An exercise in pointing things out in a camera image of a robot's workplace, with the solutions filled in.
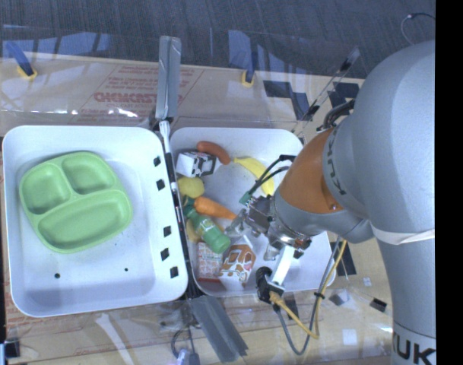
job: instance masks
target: sausage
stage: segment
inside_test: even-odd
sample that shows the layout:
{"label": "sausage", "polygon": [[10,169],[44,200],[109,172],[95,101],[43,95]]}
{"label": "sausage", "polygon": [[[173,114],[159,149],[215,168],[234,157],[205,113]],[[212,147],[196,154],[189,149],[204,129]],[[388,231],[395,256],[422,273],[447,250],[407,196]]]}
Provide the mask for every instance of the sausage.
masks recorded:
{"label": "sausage", "polygon": [[227,165],[231,162],[230,155],[220,145],[209,141],[199,141],[197,144],[198,151],[215,155],[217,159],[223,164]]}

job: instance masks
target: green bottle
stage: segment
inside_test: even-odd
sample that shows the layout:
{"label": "green bottle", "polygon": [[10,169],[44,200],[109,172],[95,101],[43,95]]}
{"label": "green bottle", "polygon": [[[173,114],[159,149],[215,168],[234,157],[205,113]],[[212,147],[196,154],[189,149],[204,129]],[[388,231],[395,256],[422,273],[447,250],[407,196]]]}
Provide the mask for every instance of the green bottle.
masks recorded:
{"label": "green bottle", "polygon": [[195,232],[204,240],[211,250],[221,254],[230,247],[231,240],[207,216],[200,215],[192,205],[185,205],[184,215],[192,222]]}

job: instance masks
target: food package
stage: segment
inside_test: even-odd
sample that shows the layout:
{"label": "food package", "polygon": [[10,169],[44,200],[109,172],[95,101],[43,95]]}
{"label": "food package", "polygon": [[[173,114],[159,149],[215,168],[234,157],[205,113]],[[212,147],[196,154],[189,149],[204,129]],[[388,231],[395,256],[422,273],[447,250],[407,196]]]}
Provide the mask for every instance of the food package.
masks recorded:
{"label": "food package", "polygon": [[187,177],[207,176],[215,171],[216,164],[214,155],[187,151],[177,157],[176,172]]}
{"label": "food package", "polygon": [[198,243],[198,281],[219,282],[217,275],[223,264],[223,255],[215,253],[204,242]]}
{"label": "food package", "polygon": [[243,290],[255,264],[256,254],[247,236],[242,236],[230,247],[218,278],[228,290]]}

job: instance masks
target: toy banana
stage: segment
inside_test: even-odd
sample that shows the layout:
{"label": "toy banana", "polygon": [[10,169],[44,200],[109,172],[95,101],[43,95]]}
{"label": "toy banana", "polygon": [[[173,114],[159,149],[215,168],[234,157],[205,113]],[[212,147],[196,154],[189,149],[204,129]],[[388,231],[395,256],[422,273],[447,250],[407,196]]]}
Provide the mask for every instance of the toy banana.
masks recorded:
{"label": "toy banana", "polygon": [[[234,163],[238,163],[242,167],[245,167],[247,170],[253,173],[253,175],[258,179],[263,175],[263,173],[267,170],[266,166],[261,163],[259,160],[256,160],[252,157],[244,157],[244,158],[233,158]],[[270,178],[269,180],[265,181],[262,185],[262,191],[266,195],[273,195],[275,188],[274,188],[274,180]]]}

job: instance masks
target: green divided plate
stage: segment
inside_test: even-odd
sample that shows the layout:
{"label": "green divided plate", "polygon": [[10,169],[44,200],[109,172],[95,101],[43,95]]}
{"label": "green divided plate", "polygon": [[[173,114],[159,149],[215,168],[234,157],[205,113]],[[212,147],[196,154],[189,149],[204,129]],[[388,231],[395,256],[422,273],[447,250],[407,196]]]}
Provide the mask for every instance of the green divided plate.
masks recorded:
{"label": "green divided plate", "polygon": [[132,205],[118,176],[89,151],[36,165],[23,175],[19,193],[37,236],[56,252],[88,249],[132,221]]}

